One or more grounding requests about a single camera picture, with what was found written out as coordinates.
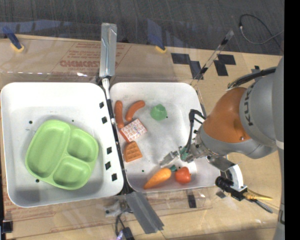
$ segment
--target green plate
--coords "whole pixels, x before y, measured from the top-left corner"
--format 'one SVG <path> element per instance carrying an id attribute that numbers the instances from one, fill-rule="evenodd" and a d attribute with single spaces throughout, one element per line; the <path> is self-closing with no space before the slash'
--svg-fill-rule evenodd
<path id="1" fill-rule="evenodd" d="M 58 188 L 76 190 L 89 180 L 99 145 L 84 130 L 61 120 L 44 122 L 25 155 L 27 170 L 37 179 Z"/>

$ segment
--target orange carrot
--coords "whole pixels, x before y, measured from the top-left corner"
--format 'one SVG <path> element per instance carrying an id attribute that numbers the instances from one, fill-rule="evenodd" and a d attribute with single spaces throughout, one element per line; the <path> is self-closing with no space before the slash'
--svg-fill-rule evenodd
<path id="1" fill-rule="evenodd" d="M 143 186 L 143 188 L 145 190 L 150 189 L 162 182 L 165 182 L 171 177 L 171 174 L 172 173 L 169 168 L 161 168 L 148 180 L 148 182 Z"/>
<path id="2" fill-rule="evenodd" d="M 135 112 L 145 106 L 145 102 L 143 100 L 139 100 L 129 107 L 128 112 L 125 114 L 125 120 L 130 122 Z"/>
<path id="3" fill-rule="evenodd" d="M 114 114 L 115 114 L 116 125 L 118 126 L 119 129 L 125 126 L 124 119 L 122 116 L 122 109 L 123 109 L 122 102 L 120 100 L 117 100 L 114 105 Z"/>

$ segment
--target white tray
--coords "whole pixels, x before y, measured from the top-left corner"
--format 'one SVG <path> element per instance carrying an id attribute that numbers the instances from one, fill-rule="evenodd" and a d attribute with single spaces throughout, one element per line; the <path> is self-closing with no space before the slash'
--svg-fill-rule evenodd
<path id="1" fill-rule="evenodd" d="M 144 190 L 147 180 L 160 169 L 159 161 L 171 151 L 184 146 L 190 133 L 189 112 L 195 109 L 202 112 L 196 91 L 186 83 L 178 82 L 121 82 L 110 89 L 112 107 L 117 100 L 123 103 L 123 118 L 134 102 L 143 100 L 145 107 L 139 109 L 133 119 L 139 118 L 147 128 L 147 133 L 137 138 L 143 157 L 131 162 L 124 162 L 129 185 L 139 192 L 161 192 L 192 188 L 203 188 L 215 185 L 220 171 L 210 165 L 206 159 L 195 159 L 191 163 L 179 160 L 176 167 L 187 166 L 192 174 L 189 184 L 181 185 L 171 177 L 160 186 Z M 168 118 L 156 121 L 150 116 L 151 109 L 162 104 L 167 110 Z M 194 122 L 194 130 L 200 124 Z M 119 134 L 121 149 L 126 141 Z"/>
<path id="2" fill-rule="evenodd" d="M 124 179 L 116 142 L 105 94 L 99 86 L 92 83 L 15 82 L 1 90 L 0 100 L 7 192 L 13 203 L 35 207 L 115 196 L 122 190 Z M 65 190 L 43 181 L 36 182 L 26 169 L 28 146 L 39 126 L 49 119 L 80 127 L 99 144 L 94 171 L 80 189 Z"/>

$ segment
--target sausage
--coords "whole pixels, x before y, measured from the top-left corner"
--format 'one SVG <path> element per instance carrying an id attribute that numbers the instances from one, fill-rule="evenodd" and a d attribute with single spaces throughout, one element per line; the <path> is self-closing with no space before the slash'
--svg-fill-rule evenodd
<path id="1" fill-rule="evenodd" d="M 135 102 L 134 104 L 132 104 L 127 113 L 125 114 L 125 120 L 127 120 L 128 122 L 130 122 L 132 120 L 132 117 L 134 116 L 134 114 L 136 113 L 137 110 L 143 108 L 145 106 L 145 102 L 143 100 L 139 100 L 137 102 Z"/>
<path id="2" fill-rule="evenodd" d="M 117 100 L 114 105 L 114 114 L 115 114 L 115 121 L 119 129 L 125 126 L 122 109 L 123 109 L 122 101 Z"/>

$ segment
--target red tomato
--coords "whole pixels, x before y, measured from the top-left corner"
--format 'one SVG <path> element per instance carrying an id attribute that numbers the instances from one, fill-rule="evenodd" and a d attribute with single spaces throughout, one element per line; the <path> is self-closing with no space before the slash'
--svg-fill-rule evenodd
<path id="1" fill-rule="evenodd" d="M 191 174 L 188 167 L 182 167 L 174 173 L 175 180 L 181 184 L 187 184 L 191 181 Z"/>

